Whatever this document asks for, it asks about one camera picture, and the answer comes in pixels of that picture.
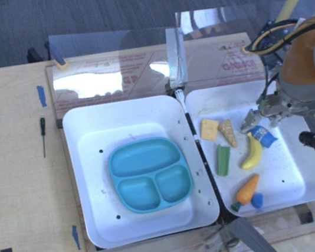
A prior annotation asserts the blue packet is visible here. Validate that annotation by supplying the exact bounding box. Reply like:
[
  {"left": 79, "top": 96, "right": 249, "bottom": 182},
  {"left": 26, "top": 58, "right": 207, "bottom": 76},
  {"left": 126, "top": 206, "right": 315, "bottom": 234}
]
[{"left": 249, "top": 122, "right": 280, "bottom": 151}]

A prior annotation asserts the yellow banana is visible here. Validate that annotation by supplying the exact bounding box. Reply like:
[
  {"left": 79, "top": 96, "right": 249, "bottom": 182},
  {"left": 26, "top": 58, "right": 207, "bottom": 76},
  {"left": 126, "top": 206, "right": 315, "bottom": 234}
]
[{"left": 235, "top": 130, "right": 266, "bottom": 172}]

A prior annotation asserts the green celery stick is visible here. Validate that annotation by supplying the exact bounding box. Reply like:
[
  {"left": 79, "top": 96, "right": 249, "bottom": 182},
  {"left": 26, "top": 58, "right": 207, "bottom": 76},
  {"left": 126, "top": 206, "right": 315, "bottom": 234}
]
[{"left": 212, "top": 142, "right": 236, "bottom": 179}]

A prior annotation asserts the blue rounded block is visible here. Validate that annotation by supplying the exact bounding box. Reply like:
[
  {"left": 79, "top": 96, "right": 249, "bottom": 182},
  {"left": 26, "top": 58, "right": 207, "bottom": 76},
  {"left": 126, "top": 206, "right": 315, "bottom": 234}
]
[{"left": 249, "top": 192, "right": 266, "bottom": 210}]

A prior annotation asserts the tan pizza slice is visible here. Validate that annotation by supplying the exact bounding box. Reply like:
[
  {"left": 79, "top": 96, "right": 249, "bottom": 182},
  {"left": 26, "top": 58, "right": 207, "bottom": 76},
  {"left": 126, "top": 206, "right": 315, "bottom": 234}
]
[{"left": 216, "top": 118, "right": 239, "bottom": 150}]

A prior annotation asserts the blue divided plate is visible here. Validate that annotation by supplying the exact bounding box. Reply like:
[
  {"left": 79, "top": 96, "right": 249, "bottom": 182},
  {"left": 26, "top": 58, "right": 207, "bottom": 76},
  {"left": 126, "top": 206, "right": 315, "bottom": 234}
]
[{"left": 105, "top": 132, "right": 198, "bottom": 219}]

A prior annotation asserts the yellow cheese slice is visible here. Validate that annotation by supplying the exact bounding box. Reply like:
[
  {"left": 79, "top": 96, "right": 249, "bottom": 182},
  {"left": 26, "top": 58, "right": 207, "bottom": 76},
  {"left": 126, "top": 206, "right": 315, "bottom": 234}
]
[{"left": 197, "top": 116, "right": 222, "bottom": 144}]

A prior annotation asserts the white plastic tray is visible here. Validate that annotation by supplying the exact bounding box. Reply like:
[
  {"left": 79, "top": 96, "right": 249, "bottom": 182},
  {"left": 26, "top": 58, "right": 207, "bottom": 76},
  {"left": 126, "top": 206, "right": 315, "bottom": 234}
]
[
  {"left": 183, "top": 69, "right": 315, "bottom": 224},
  {"left": 59, "top": 87, "right": 224, "bottom": 252}
]

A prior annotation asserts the orange carrot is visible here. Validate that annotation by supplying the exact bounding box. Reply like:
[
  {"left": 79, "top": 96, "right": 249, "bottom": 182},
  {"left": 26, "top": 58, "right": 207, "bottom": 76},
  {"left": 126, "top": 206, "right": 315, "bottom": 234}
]
[{"left": 226, "top": 173, "right": 265, "bottom": 214}]

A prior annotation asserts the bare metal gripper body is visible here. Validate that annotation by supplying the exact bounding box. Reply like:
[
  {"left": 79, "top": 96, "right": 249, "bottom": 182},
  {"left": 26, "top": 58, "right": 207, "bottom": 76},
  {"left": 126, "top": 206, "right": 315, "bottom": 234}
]
[{"left": 256, "top": 88, "right": 306, "bottom": 122}]

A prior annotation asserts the black screwdriver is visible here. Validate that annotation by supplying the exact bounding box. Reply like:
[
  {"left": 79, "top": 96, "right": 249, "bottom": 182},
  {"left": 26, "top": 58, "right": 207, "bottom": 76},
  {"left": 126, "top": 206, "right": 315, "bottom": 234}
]
[{"left": 37, "top": 117, "right": 52, "bottom": 159}]

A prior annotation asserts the brown cardboard board red print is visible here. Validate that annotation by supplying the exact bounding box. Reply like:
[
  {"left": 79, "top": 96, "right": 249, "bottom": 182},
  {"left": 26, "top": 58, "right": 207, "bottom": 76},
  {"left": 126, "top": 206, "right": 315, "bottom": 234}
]
[{"left": 45, "top": 17, "right": 315, "bottom": 252}]

